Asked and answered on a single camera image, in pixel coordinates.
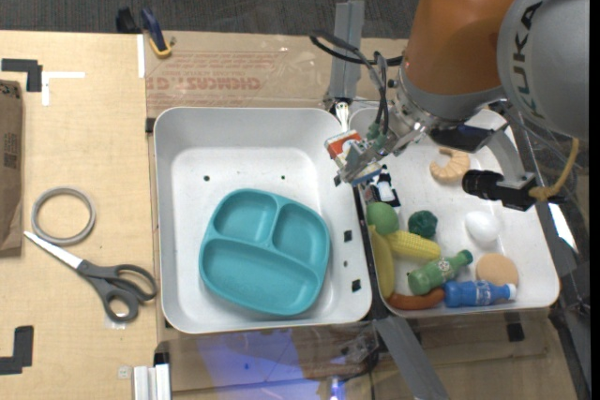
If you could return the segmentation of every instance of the green bottle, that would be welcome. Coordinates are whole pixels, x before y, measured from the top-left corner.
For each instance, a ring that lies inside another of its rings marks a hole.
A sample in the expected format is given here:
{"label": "green bottle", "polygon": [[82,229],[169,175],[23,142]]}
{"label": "green bottle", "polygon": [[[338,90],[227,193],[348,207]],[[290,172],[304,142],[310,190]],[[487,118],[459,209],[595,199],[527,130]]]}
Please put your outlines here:
{"label": "green bottle", "polygon": [[441,257],[409,273],[409,287],[414,295],[425,295],[446,280],[458,275],[458,269],[469,265],[473,255],[469,250],[460,250],[454,257]]}

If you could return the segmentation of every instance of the brown sausage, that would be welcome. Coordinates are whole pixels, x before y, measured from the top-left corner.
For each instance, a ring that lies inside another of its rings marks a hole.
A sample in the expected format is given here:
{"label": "brown sausage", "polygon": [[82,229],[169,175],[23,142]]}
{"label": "brown sausage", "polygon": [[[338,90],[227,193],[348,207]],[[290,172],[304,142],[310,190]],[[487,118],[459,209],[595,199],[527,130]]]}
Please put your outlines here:
{"label": "brown sausage", "polygon": [[394,292],[388,297],[387,302],[401,310],[425,310],[437,305],[444,297],[443,288],[436,287],[425,295],[402,295]]}

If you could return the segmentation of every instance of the white egg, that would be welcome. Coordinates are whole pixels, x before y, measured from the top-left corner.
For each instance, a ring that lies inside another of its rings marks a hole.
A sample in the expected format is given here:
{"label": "white egg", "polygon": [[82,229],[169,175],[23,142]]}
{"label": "white egg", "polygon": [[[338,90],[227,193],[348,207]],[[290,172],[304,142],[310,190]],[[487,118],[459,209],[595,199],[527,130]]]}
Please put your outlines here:
{"label": "white egg", "polygon": [[494,242],[502,228],[500,220],[487,212],[469,212],[465,215],[465,227],[478,242]]}

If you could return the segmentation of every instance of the scissors blade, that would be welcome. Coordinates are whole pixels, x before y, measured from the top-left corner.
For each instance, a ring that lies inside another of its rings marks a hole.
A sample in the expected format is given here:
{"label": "scissors blade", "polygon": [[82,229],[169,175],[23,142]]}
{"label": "scissors blade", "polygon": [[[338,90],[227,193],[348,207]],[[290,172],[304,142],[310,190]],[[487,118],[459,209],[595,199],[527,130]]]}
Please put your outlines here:
{"label": "scissors blade", "polygon": [[72,267],[75,270],[77,270],[79,264],[83,262],[83,259],[80,259],[79,257],[71,254],[70,252],[67,252],[63,248],[51,244],[50,242],[47,242],[44,239],[40,239],[35,233],[25,231],[23,234],[34,244],[38,244],[40,247],[46,250],[46,252],[53,254],[55,257],[62,260],[64,263],[66,263],[68,266]]}

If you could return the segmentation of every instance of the gray tape ring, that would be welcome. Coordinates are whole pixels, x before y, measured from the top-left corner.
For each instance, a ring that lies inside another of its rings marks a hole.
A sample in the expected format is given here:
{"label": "gray tape ring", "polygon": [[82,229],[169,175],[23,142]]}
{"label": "gray tape ring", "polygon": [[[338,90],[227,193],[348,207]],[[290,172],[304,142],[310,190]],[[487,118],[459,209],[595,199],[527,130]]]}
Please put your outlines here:
{"label": "gray tape ring", "polygon": [[[46,200],[51,199],[52,197],[56,197],[58,195],[72,195],[73,197],[77,197],[85,204],[85,206],[87,207],[87,211],[90,214],[90,218],[87,221],[87,225],[83,228],[82,231],[80,231],[76,235],[73,235],[72,237],[67,237],[67,238],[52,237],[51,235],[46,233],[44,230],[42,230],[38,224],[38,214],[39,214],[39,209],[41,208],[41,206],[44,204],[44,202],[46,202]],[[96,209],[94,208],[94,204],[92,203],[92,200],[89,198],[89,196],[87,194],[83,193],[79,188],[75,188],[72,186],[58,186],[58,187],[46,190],[44,193],[42,193],[37,198],[32,210],[31,210],[31,228],[33,229],[33,231],[36,233],[36,235],[38,237],[40,237],[44,240],[47,240],[51,244],[56,244],[56,245],[76,244],[89,235],[89,233],[92,231],[92,228],[94,227],[95,223],[96,223]]]}

